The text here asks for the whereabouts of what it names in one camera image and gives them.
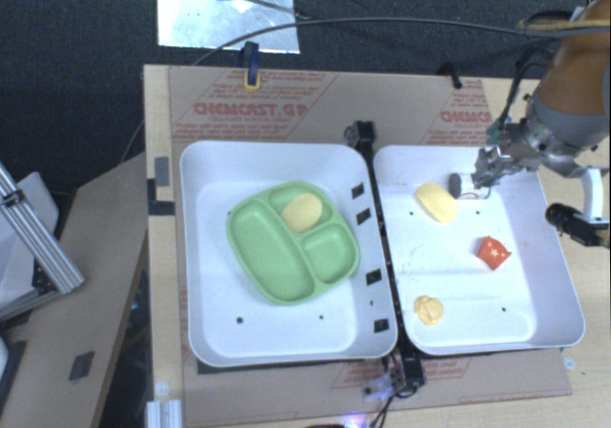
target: robotic arm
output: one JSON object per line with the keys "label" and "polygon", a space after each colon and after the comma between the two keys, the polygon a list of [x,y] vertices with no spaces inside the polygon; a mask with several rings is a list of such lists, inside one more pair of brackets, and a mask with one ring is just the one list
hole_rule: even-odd
{"label": "robotic arm", "polygon": [[[611,0],[599,0],[575,20],[609,20]],[[491,149],[479,150],[472,173],[474,188],[491,187],[522,169],[543,164],[565,178],[580,178],[585,208],[578,212],[551,205],[548,222],[585,246],[609,247],[609,223],[602,213],[601,178],[608,167],[582,167],[575,158],[609,135],[610,33],[565,37],[535,92],[528,98],[526,117],[505,123],[507,110],[489,128]]]}

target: yellow clip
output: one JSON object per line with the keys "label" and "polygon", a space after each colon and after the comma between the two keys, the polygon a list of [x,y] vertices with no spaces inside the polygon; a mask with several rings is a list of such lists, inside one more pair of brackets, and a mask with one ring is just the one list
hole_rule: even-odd
{"label": "yellow clip", "polygon": [[247,92],[257,92],[261,88],[261,74],[257,73],[257,82],[254,85],[248,84],[248,70],[244,72],[244,89]]}

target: wooden table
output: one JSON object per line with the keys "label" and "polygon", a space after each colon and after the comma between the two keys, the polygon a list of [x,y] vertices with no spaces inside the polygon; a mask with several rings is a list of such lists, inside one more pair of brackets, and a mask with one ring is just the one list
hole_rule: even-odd
{"label": "wooden table", "polygon": [[[177,227],[173,215],[175,181],[172,171],[172,115],[169,107],[168,67],[145,69],[145,112],[147,178],[149,180],[149,240],[153,328],[153,369],[155,400],[183,399],[183,371],[180,343],[179,272]],[[417,77],[432,87],[436,77]],[[485,95],[496,117],[504,105],[510,80],[482,79]],[[531,91],[537,82],[522,83],[522,92]],[[514,118],[522,117],[524,104],[517,103]],[[582,164],[609,164],[606,139],[596,153],[580,158]],[[163,182],[155,185],[158,175]],[[582,206],[580,181],[568,181],[547,169],[539,172],[549,203],[562,202]],[[604,179],[605,212],[609,216],[609,179]],[[568,237],[561,245],[579,296],[586,322],[586,333],[579,344],[564,351],[573,389],[570,396],[508,400],[482,404],[390,411],[387,426],[476,427],[476,426],[602,426],[611,418],[611,334],[609,330],[609,251],[585,248]],[[308,424],[343,422],[340,417],[315,420],[267,422],[269,427],[305,427]],[[262,426],[241,424],[240,426]]]}

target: yellow potato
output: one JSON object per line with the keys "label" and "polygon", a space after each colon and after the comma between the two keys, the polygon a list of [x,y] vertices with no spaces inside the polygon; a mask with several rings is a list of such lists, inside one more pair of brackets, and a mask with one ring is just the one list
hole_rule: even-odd
{"label": "yellow potato", "polygon": [[436,183],[420,185],[416,189],[415,198],[439,223],[449,223],[456,217],[456,199]]}
{"label": "yellow potato", "polygon": [[304,233],[318,223],[323,214],[323,202],[314,194],[305,192],[290,201],[280,217],[291,231]]}
{"label": "yellow potato", "polygon": [[443,316],[443,305],[434,297],[421,295],[413,303],[413,311],[425,325],[433,326]]}

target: divided green plate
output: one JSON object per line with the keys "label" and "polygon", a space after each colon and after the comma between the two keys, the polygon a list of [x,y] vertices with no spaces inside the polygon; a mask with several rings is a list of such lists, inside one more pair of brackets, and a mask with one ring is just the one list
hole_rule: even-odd
{"label": "divided green plate", "polygon": [[[323,202],[318,223],[304,233],[291,231],[280,213],[304,192]],[[265,297],[299,304],[338,285],[358,267],[359,248],[348,224],[318,187],[289,182],[236,205],[227,236],[244,271]]]}

